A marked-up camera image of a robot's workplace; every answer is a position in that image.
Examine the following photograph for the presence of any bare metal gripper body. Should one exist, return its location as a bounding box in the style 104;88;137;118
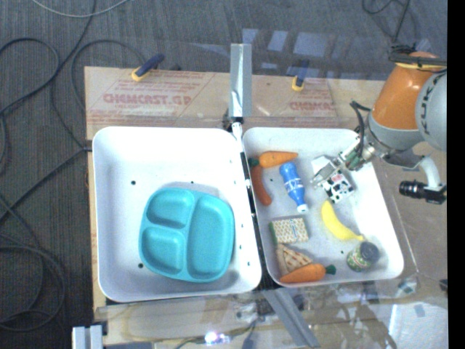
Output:
337;142;379;171

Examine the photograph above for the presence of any black and white cow carton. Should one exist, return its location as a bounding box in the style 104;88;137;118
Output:
323;171;357;205

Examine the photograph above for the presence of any blue bottle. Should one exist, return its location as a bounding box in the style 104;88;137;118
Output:
278;161;310;214

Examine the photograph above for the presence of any orange carrot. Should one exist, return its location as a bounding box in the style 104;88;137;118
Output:
278;262;337;284
248;151;299;169

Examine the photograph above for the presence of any yellow banana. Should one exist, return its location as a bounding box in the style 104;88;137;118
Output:
320;199;366;243

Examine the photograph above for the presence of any orange sausage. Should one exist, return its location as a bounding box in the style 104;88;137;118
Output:
250;164;273;207

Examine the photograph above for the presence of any white plastic tray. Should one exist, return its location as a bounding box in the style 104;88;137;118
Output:
241;127;405;289
92;126;263;303

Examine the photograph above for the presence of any pizza slice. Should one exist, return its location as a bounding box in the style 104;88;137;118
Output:
275;243;314;276

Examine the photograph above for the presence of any green can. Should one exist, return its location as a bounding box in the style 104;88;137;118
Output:
345;241;381;273

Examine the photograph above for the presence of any blue divided plate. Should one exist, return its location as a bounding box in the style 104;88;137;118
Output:
137;186;236;284

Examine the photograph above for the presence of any brown cardboard board, red print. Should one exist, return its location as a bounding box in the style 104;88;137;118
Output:
84;66;419;318

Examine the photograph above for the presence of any black cylinder on white bracket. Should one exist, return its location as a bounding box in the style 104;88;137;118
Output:
398;154;448;206

